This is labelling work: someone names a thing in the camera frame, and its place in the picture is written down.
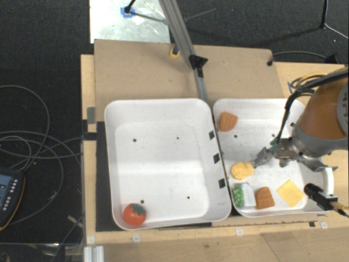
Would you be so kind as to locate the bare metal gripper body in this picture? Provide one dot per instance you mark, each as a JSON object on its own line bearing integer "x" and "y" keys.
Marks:
{"x": 289, "y": 149}

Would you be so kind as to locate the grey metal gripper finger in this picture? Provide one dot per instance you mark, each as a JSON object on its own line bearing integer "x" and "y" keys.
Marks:
{"x": 285, "y": 162}
{"x": 262, "y": 157}

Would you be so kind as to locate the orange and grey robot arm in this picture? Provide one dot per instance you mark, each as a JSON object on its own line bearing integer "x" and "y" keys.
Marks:
{"x": 321, "y": 110}

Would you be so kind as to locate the white plastic tray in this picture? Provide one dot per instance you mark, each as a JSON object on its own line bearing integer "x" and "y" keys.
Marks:
{"x": 163, "y": 162}
{"x": 256, "y": 135}

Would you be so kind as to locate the yellow toy corn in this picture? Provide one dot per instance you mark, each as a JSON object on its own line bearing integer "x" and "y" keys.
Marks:
{"x": 241, "y": 171}

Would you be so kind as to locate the yellow toy cheese slice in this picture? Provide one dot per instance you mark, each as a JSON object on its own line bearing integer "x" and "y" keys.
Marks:
{"x": 290, "y": 193}

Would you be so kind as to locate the small white bottle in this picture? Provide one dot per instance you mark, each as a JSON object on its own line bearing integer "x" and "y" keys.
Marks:
{"x": 248, "y": 195}

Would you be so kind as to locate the orange toy waffle piece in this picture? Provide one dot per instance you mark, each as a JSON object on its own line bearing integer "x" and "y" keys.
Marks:
{"x": 227, "y": 121}
{"x": 264, "y": 198}

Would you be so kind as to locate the green toy peas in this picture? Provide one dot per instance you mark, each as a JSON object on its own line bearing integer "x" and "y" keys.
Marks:
{"x": 238, "y": 196}

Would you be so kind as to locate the red toy tomato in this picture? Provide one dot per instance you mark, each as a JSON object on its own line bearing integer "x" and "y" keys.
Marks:
{"x": 134, "y": 214}

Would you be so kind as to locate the brown cardboard board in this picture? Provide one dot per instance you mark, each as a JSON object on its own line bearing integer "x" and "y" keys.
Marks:
{"x": 141, "y": 72}

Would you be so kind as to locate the black cylinder on white bracket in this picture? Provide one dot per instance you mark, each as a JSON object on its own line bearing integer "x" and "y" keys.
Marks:
{"x": 316, "y": 194}

